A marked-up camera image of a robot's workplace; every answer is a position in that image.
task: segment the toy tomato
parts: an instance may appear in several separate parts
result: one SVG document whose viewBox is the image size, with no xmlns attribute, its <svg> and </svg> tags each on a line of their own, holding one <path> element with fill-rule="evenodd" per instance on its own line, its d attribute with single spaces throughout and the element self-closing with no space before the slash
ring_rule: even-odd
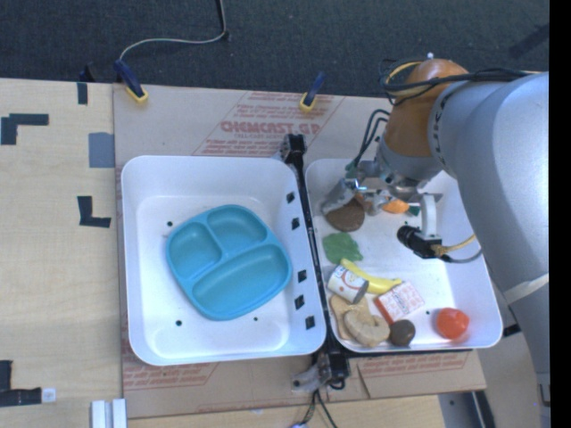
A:
<svg viewBox="0 0 571 428">
<path fill-rule="evenodd" d="M 436 329 L 447 339 L 459 338 L 467 329 L 470 317 L 455 308 L 440 309 L 436 316 Z"/>
</svg>

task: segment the cardboard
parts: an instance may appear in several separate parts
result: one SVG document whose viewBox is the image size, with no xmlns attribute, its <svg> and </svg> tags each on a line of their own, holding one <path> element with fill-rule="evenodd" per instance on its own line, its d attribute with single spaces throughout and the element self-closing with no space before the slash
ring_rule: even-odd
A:
<svg viewBox="0 0 571 428">
<path fill-rule="evenodd" d="M 308 404 L 310 395 L 294 392 L 291 381 L 310 367 L 311 357 L 150 366 L 133 354 L 125 309 L 120 171 L 138 155 L 272 157 L 290 133 L 305 135 L 306 166 L 321 158 L 351 158 L 372 111 L 390 110 L 390 103 L 318 95 L 314 110 L 304 113 L 298 106 L 302 94 L 146 86 L 148 101 L 136 103 L 123 86 L 113 87 L 122 379 L 129 418 Z M 374 150 L 372 144 L 363 158 L 372 158 Z M 342 390 L 327 389 L 329 402 L 485 387 L 474 350 L 352 358 L 351 370 Z"/>
</svg>

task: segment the black wire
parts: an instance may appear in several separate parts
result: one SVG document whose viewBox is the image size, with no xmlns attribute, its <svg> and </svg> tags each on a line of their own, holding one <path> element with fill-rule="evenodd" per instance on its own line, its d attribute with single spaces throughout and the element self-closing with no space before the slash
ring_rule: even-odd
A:
<svg viewBox="0 0 571 428">
<path fill-rule="evenodd" d="M 319 389 L 316 389 L 313 392 L 313 395 L 311 395 L 310 406 L 308 407 L 307 412 L 305 413 L 305 417 L 303 418 L 303 420 L 301 420 L 301 422 L 299 424 L 307 424 L 311 420 L 313 415 L 315 414 L 315 398 L 316 397 L 319 400 L 319 404 L 323 408 L 323 411 L 325 412 L 325 415 L 327 416 L 329 423 L 331 423 L 331 426 L 333 428 L 338 428 L 337 425 L 335 424 L 335 422 L 333 421 L 333 417 L 331 416 L 331 414 L 329 414 L 329 411 L 327 410 L 325 403 L 323 402 L 323 399 L 321 399 L 321 394 L 319 393 Z"/>
<path fill-rule="evenodd" d="M 123 57 L 125 57 L 125 55 L 133 48 L 138 47 L 140 45 L 145 45 L 147 43 L 181 43 L 185 45 L 207 45 L 209 43 L 220 41 L 221 39 L 227 39 L 229 33 L 227 29 L 226 15 L 224 13 L 224 4 L 222 3 L 222 0 L 214 0 L 214 1 L 216 3 L 216 10 L 218 12 L 219 23 L 222 30 L 216 37 L 205 40 L 188 40 L 188 39 L 165 38 L 165 37 L 147 38 L 141 41 L 137 41 L 136 43 L 129 45 L 125 49 L 123 49 L 123 52 L 119 56 L 119 60 L 122 60 Z"/>
<path fill-rule="evenodd" d="M 316 393 L 317 393 L 317 390 L 315 390 L 313 392 L 313 395 L 311 396 L 310 406 L 308 407 L 307 412 L 305 413 L 305 416 L 303 417 L 303 420 L 301 420 L 300 424 L 307 424 L 311 420 L 311 418 L 313 417 L 313 414 L 315 413 Z"/>
<path fill-rule="evenodd" d="M 428 60 L 427 57 L 406 57 L 404 59 L 383 59 L 381 62 L 378 63 L 378 75 L 379 81 L 381 84 L 383 83 L 383 78 L 388 76 L 392 71 L 395 71 L 401 65 L 405 65 L 407 63 L 422 63 L 425 60 Z"/>
<path fill-rule="evenodd" d="M 389 100 L 391 100 L 391 104 L 393 106 L 399 106 L 401 104 L 403 104 L 404 102 L 406 102 L 407 100 L 411 100 L 413 98 L 417 98 L 420 97 L 421 95 L 424 95 L 426 92 L 428 92 L 429 90 L 435 88 L 437 86 L 437 84 L 433 84 L 430 87 L 427 87 L 425 90 L 423 90 L 422 92 L 418 92 L 417 94 L 414 95 L 407 95 L 401 98 L 401 100 L 399 102 L 396 102 L 392 97 L 389 97 Z"/>
<path fill-rule="evenodd" d="M 446 263 L 469 263 L 470 261 L 478 259 L 480 255 L 482 255 L 482 249 L 480 249 L 476 254 L 474 254 L 472 257 L 468 257 L 467 259 L 453 259 L 448 254 L 444 254 L 440 258 L 440 260 L 445 261 Z"/>
<path fill-rule="evenodd" d="M 333 390 L 342 390 L 345 388 L 345 380 L 342 379 L 339 382 L 330 383 L 329 387 L 331 387 Z"/>
<path fill-rule="evenodd" d="M 385 110 L 374 110 L 370 117 L 368 118 L 368 122 L 367 122 L 367 126 L 365 127 L 365 135 L 363 135 L 363 141 L 360 145 L 360 149 L 359 149 L 359 153 L 357 154 L 357 156 L 353 159 L 353 165 L 355 167 L 357 167 L 357 165 L 359 165 L 360 162 L 360 158 L 363 156 L 363 154 L 365 153 L 365 151 L 368 149 L 368 147 L 371 145 L 371 143 L 374 141 L 375 139 L 375 134 L 377 133 L 378 130 L 378 125 L 379 122 L 387 122 L 388 120 L 386 118 L 380 117 L 377 118 L 377 120 L 375 121 L 375 125 L 373 125 L 373 128 L 371 130 L 371 125 L 373 124 L 373 119 L 375 118 L 375 116 L 378 113 L 383 113 L 386 116 L 390 116 L 391 113 Z"/>
<path fill-rule="evenodd" d="M 474 73 L 464 73 L 459 75 L 451 75 L 444 78 L 430 78 L 425 81 L 419 81 L 414 83 L 402 83 L 402 84 L 391 84 L 390 81 L 386 82 L 385 78 L 388 77 L 390 71 L 385 73 L 383 77 L 381 77 L 381 87 L 383 91 L 390 95 L 394 92 L 402 92 L 409 90 L 413 87 L 419 86 L 430 86 L 427 90 L 424 90 L 418 95 L 424 94 L 426 91 L 430 90 L 430 88 L 434 86 L 438 86 L 440 84 L 449 83 L 449 82 L 459 82 L 459 81 L 474 81 L 474 82 L 481 82 L 481 81 L 512 81 L 514 79 L 522 78 L 524 76 L 528 76 L 531 73 L 522 71 L 522 70 L 513 70 L 507 68 L 491 68 L 485 70 L 479 70 Z"/>
<path fill-rule="evenodd" d="M 318 394 L 319 404 L 321 405 L 321 407 L 323 408 L 323 411 L 325 412 L 327 418 L 329 419 L 329 423 L 331 423 L 331 426 L 333 426 L 333 428 L 337 428 L 337 425 L 333 421 L 333 417 L 331 416 L 331 414 L 329 414 L 329 411 L 325 407 L 325 403 L 323 402 L 323 399 L 321 399 L 321 394 L 319 393 L 319 389 L 315 390 L 315 392 Z"/>
</svg>

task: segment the blue plate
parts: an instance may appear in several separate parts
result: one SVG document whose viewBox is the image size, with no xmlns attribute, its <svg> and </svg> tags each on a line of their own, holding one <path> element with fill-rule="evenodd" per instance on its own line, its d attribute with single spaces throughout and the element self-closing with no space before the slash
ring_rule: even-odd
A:
<svg viewBox="0 0 571 428">
<path fill-rule="evenodd" d="M 292 265 L 279 240 L 251 210 L 207 210 L 167 240 L 170 270 L 188 299 L 211 320 L 231 320 L 274 298 Z"/>
</svg>

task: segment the orange toy food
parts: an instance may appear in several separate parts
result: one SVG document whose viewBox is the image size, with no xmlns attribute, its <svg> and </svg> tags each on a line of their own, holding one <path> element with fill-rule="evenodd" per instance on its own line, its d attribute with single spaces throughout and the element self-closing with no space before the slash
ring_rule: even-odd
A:
<svg viewBox="0 0 571 428">
<path fill-rule="evenodd" d="M 470 317 L 455 308 L 440 309 L 436 316 L 436 329 L 447 339 L 458 339 L 468 329 Z"/>
<path fill-rule="evenodd" d="M 408 211 L 409 207 L 410 206 L 407 202 L 397 198 L 396 200 L 385 203 L 381 209 L 392 214 L 402 214 L 403 212 Z"/>
</svg>

